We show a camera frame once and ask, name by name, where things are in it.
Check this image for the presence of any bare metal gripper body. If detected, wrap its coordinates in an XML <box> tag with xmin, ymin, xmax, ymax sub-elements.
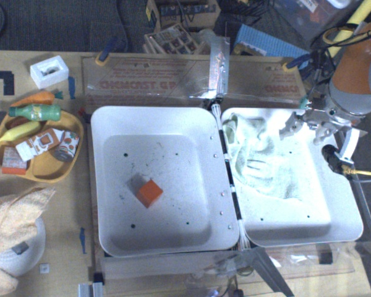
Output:
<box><xmin>303</xmin><ymin>106</ymin><xmax>369</xmax><ymax>137</ymax></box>

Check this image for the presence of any pale green towel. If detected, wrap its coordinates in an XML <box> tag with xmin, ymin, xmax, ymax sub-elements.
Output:
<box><xmin>222</xmin><ymin>112</ymin><xmax>313</xmax><ymax>201</ymax></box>

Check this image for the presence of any white plastic tray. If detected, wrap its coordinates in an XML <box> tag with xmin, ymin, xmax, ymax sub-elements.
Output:
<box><xmin>90</xmin><ymin>105</ymin><xmax>241</xmax><ymax>258</ymax></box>
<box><xmin>220</xmin><ymin>106</ymin><xmax>365</xmax><ymax>249</ymax></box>

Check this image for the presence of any brown cardboard board red print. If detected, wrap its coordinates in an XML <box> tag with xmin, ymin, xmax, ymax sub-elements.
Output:
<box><xmin>80</xmin><ymin>53</ymin><xmax>357</xmax><ymax>282</ymax></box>

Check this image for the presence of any orange cube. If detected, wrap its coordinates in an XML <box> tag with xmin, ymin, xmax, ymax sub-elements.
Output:
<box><xmin>135</xmin><ymin>178</ymin><xmax>164</xmax><ymax>209</ymax></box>

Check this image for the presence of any white can orange green print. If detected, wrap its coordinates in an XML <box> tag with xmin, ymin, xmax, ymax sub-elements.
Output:
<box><xmin>51</xmin><ymin>130</ymin><xmax>80</xmax><ymax>163</ymax></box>

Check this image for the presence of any white foam box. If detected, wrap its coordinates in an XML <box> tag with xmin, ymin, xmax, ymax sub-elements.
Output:
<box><xmin>29</xmin><ymin>54</ymin><xmax>70</xmax><ymax>90</ymax></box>

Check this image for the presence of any yellow divided plate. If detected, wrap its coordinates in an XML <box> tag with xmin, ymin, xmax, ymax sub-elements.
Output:
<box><xmin>0</xmin><ymin>109</ymin><xmax>85</xmax><ymax>184</ymax></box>

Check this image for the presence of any white and orange carton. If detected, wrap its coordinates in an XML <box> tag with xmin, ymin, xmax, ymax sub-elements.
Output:
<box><xmin>15</xmin><ymin>127</ymin><xmax>66</xmax><ymax>162</ymax></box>

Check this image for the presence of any orange carrot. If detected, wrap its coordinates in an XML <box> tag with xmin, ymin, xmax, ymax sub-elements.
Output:
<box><xmin>10</xmin><ymin>90</ymin><xmax>64</xmax><ymax>108</ymax></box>

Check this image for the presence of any green bottle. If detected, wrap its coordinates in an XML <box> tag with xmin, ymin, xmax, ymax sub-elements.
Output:
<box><xmin>8</xmin><ymin>103</ymin><xmax>62</xmax><ymax>122</ymax></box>

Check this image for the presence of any yellow banana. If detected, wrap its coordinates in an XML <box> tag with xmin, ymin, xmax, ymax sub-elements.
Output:
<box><xmin>0</xmin><ymin>120</ymin><xmax>45</xmax><ymax>145</ymax></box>

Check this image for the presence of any orange and white packet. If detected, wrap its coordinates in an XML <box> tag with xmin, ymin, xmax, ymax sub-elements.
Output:
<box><xmin>1</xmin><ymin>146</ymin><xmax>29</xmax><ymax>176</ymax></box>

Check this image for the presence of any white bowl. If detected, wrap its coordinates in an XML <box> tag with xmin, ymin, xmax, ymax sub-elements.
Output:
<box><xmin>0</xmin><ymin>216</ymin><xmax>47</xmax><ymax>278</ymax></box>

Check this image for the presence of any cream towel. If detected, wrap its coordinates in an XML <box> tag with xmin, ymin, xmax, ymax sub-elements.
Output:
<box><xmin>0</xmin><ymin>186</ymin><xmax>57</xmax><ymax>297</ymax></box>

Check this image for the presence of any black cylinder on white bracket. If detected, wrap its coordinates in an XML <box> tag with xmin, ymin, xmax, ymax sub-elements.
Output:
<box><xmin>321</xmin><ymin>127</ymin><xmax>369</xmax><ymax>175</ymax></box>

